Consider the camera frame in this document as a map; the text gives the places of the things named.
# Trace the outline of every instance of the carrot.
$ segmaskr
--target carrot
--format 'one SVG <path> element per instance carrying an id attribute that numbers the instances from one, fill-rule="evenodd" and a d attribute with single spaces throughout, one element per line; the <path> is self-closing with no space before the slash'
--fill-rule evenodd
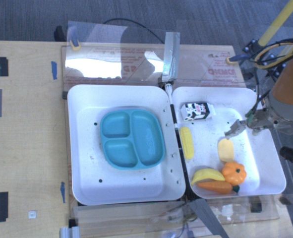
<path id="1" fill-rule="evenodd" d="M 220 194 L 228 194 L 232 190 L 236 193 L 239 191 L 239 186 L 232 186 L 229 182 L 220 180 L 198 182 L 197 186 Z"/>

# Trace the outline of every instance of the wire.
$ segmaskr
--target wire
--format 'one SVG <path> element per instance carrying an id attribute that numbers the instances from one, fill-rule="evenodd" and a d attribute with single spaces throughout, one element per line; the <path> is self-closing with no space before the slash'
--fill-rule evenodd
<path id="1" fill-rule="evenodd" d="M 273 80 L 274 83 L 275 83 L 275 82 L 276 82 L 276 79 L 275 79 L 275 77 L 274 77 L 274 75 L 273 75 L 273 72 L 272 72 L 271 70 L 269 70 L 268 73 L 269 73 L 270 77 L 272 78 L 272 80 Z"/>
<path id="2" fill-rule="evenodd" d="M 132 20 L 132 19 L 128 19 L 128 18 L 111 18 L 111 19 L 108 19 L 107 21 L 105 21 L 105 22 L 103 22 L 102 24 L 103 25 L 105 25 L 105 24 L 107 24 L 107 23 L 109 23 L 109 22 L 111 22 L 111 21 L 114 21 L 114 20 L 125 20 L 125 21 L 129 21 L 129 22 L 132 22 L 132 23 L 135 23 L 135 24 L 137 24 L 137 25 L 139 25 L 139 26 L 141 26 L 141 27 L 143 27 L 143 28 L 145 28 L 146 30 L 148 30 L 151 34 L 153 34 L 161 43 L 165 43 L 165 42 L 163 42 L 162 41 L 162 39 L 160 38 L 160 37 L 158 37 L 152 30 L 150 30 L 149 28 L 147 28 L 146 26 L 144 26 L 144 25 L 142 25 L 141 23 L 139 23 L 139 22 L 136 22 L 136 21 L 134 21 L 134 20 Z"/>
<path id="3" fill-rule="evenodd" d="M 253 107 L 250 109 L 250 111 L 248 113 L 245 114 L 245 117 L 247 118 L 248 122 L 251 122 L 254 114 L 257 110 L 257 106 L 259 105 L 260 101 L 263 100 L 268 94 L 269 94 L 270 90 L 266 91 L 262 96 L 258 97 L 255 104 L 253 105 Z"/>
<path id="4" fill-rule="evenodd" d="M 184 224 L 182 225 L 181 232 L 180 232 L 179 236 L 177 236 L 176 238 L 180 238 L 181 237 L 182 233 L 184 233 L 185 226 L 186 226 L 186 222 L 184 222 Z"/>
<path id="5" fill-rule="evenodd" d="M 254 78 L 255 78 L 255 88 L 256 88 L 256 102 L 258 102 L 259 97 L 260 97 L 260 81 L 259 81 L 259 76 L 257 74 L 257 68 L 254 68 L 253 71 Z"/>
<path id="6" fill-rule="evenodd" d="M 293 58 L 293 51 L 288 53 L 287 55 L 284 55 L 284 56 L 279 56 L 279 57 L 276 57 L 273 59 L 268 59 L 268 60 L 262 60 L 262 56 L 264 54 L 266 54 L 269 50 L 283 46 L 283 45 L 293 45 L 293 39 L 285 39 L 285 40 L 281 40 L 279 42 L 265 46 L 260 51 L 253 54 L 251 56 L 250 61 L 255 63 L 255 67 L 257 67 L 259 69 L 271 69 L 271 68 L 277 67 L 283 63 L 286 63 L 287 61 L 289 61 Z M 273 60 L 275 60 L 275 62 L 264 65 L 264 62 L 273 61 Z"/>

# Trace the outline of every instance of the wooden board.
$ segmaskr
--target wooden board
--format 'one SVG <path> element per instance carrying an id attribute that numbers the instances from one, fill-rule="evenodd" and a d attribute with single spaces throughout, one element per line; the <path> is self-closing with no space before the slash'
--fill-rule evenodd
<path id="1" fill-rule="evenodd" d="M 69 217 L 61 43 L 0 41 L 0 192 L 8 191 L 1 237 L 59 237 Z M 57 63 L 57 80 L 51 62 Z M 65 185 L 65 203 L 60 192 Z M 28 212 L 36 210 L 37 218 Z"/>

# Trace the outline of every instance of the toy banana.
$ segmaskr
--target toy banana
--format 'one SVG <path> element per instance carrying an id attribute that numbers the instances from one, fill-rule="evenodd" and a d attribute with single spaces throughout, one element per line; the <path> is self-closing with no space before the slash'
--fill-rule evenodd
<path id="1" fill-rule="evenodd" d="M 216 169 L 211 169 L 211 168 L 199 169 L 195 172 L 190 184 L 194 185 L 195 183 L 204 179 L 223 181 L 225 180 L 225 177 L 220 171 Z"/>

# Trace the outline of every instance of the blue plate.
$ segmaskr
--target blue plate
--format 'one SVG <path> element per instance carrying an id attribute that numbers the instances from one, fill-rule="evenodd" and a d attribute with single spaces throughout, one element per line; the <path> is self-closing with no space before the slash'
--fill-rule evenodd
<path id="1" fill-rule="evenodd" d="M 165 144 L 158 119 L 143 109 L 107 113 L 101 120 L 100 136 L 106 160 L 118 169 L 145 169 L 158 165 Z"/>

